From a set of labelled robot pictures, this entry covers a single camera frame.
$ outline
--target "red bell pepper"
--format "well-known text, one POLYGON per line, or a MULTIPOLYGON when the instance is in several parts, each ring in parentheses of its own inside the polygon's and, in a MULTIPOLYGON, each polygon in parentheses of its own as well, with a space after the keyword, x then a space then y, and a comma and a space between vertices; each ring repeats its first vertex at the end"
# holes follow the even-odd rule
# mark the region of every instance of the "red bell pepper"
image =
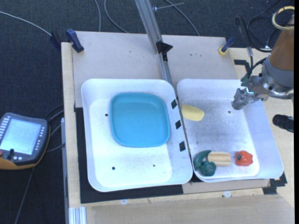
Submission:
POLYGON ((240 152, 236 153, 235 158, 236 165, 238 166, 249 166, 253 163, 253 155, 245 150, 241 150, 240 152))

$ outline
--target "wooden table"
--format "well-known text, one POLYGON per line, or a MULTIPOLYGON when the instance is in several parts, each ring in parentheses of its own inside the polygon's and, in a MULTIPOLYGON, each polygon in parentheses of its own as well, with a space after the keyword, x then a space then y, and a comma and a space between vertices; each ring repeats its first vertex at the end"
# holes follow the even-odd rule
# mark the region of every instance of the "wooden table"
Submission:
MULTIPOLYGON (((107 66, 117 66, 123 59, 117 55, 137 57, 137 60, 152 60, 147 36, 144 34, 110 34, 95 32, 77 32, 84 52, 76 53, 68 42, 62 43, 62 69, 64 84, 64 118, 65 118, 65 160, 66 160, 66 208, 70 214, 69 223, 76 223, 76 213, 81 215, 83 222, 95 223, 294 223, 294 162, 293 134, 272 124, 275 114, 293 115, 291 101, 269 98, 264 103, 267 117, 273 131, 279 152, 281 154, 285 176, 288 184, 278 188, 276 195, 264 195, 263 189, 270 186, 269 179, 239 180, 228 182, 189 182, 183 184, 183 195, 160 196, 151 198, 113 200, 107 202, 85 203, 80 201, 80 184, 78 171, 78 151, 76 134, 76 117, 74 106, 81 105, 78 89, 82 82, 90 77, 117 78, 113 70, 106 73, 93 67, 90 53, 98 53, 94 59, 106 63, 107 66), (91 63, 85 68, 84 74, 78 74, 78 61, 91 63)), ((245 74, 243 66, 233 65, 233 60, 249 60, 246 49, 230 48, 228 53, 220 56, 218 48, 225 44, 224 38, 163 36, 165 43, 174 46, 168 53, 172 80, 175 84, 184 77, 189 78, 241 78, 245 74), (200 63, 200 72, 180 73, 178 65, 184 64, 190 69, 200 63)), ((265 54, 254 51, 254 59, 258 61, 265 54)), ((127 70, 120 78, 160 79, 159 68, 150 72, 127 70)))

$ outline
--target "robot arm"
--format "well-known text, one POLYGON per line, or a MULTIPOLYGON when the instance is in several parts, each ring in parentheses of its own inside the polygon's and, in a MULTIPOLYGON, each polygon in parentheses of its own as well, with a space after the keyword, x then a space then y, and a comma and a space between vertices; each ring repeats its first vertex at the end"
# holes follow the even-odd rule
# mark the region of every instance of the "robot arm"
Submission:
MULTIPOLYGON (((294 25, 294 16, 288 24, 294 25)), ((294 89, 294 26, 292 29, 287 26, 279 35, 270 55, 262 60, 262 72, 258 76, 246 74, 242 79, 244 89, 238 88, 232 107, 236 110, 242 109, 245 105, 258 100, 266 101, 268 97, 280 99, 292 99, 294 89)), ((273 123, 281 128, 293 131, 289 123, 293 125, 293 118, 278 117, 273 119, 273 123)))

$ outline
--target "green toy vegetable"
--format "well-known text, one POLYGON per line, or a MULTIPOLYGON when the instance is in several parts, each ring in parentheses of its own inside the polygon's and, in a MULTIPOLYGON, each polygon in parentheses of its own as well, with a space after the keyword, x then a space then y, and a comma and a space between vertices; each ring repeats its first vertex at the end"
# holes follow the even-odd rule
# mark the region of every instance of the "green toy vegetable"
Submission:
POLYGON ((216 164, 214 162, 203 161, 199 169, 203 176, 213 176, 216 171, 216 164))
POLYGON ((194 168, 199 170, 204 176, 213 176, 216 171, 216 165, 214 162, 203 161, 210 152, 211 150, 200 152, 193 161, 194 168))

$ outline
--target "metal rod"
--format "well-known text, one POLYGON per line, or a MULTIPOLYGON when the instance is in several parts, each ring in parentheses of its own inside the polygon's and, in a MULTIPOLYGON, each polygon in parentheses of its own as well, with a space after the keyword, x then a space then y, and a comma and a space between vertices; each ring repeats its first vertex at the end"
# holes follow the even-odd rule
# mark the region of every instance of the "metal rod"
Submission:
POLYGON ((174 6, 182 5, 182 4, 184 4, 184 3, 181 2, 181 3, 177 3, 177 4, 173 4, 173 5, 164 6, 164 7, 157 7, 157 10, 158 10, 158 9, 161 9, 161 8, 174 7, 174 6))
MULTIPOLYGON (((150 0, 135 0, 135 3, 150 44, 154 52, 158 53, 157 42, 163 42, 163 40, 150 0)), ((163 60, 162 54, 160 54, 160 66, 163 79, 172 84, 168 63, 163 60)))

